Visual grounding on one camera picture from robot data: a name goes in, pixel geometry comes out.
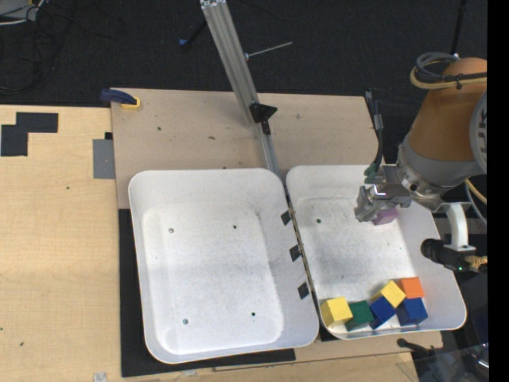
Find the black cylinder on white bracket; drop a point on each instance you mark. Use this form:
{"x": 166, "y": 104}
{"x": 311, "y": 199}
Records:
{"x": 445, "y": 253}

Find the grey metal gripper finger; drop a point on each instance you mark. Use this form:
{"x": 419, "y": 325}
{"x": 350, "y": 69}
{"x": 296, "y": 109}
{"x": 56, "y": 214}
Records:
{"x": 397, "y": 202}
{"x": 364, "y": 207}

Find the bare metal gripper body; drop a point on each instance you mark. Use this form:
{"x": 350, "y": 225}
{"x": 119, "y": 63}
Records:
{"x": 421, "y": 195}

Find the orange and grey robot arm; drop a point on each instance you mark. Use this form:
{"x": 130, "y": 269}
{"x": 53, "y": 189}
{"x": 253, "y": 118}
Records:
{"x": 445, "y": 125}

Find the white plastic tray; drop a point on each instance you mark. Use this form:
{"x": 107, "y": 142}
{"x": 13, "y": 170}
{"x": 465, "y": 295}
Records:
{"x": 214, "y": 269}
{"x": 350, "y": 253}

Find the green cube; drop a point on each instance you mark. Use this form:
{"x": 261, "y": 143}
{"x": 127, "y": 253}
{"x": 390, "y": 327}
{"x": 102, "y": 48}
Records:
{"x": 360, "y": 313}

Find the purple cube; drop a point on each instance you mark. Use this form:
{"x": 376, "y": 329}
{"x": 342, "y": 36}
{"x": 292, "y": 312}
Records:
{"x": 385, "y": 216}

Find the pale wood board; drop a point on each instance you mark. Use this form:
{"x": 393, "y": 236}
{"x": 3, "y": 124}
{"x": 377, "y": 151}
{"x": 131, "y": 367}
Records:
{"x": 191, "y": 133}

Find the blue cube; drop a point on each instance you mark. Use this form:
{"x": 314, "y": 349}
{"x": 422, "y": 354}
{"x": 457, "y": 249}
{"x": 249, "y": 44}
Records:
{"x": 413, "y": 312}
{"x": 381, "y": 310}

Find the orange cube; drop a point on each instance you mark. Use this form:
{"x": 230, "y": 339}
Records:
{"x": 412, "y": 287}

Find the yellow cube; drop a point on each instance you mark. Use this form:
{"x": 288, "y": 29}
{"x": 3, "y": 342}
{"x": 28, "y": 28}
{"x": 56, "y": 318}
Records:
{"x": 336, "y": 310}
{"x": 393, "y": 293}

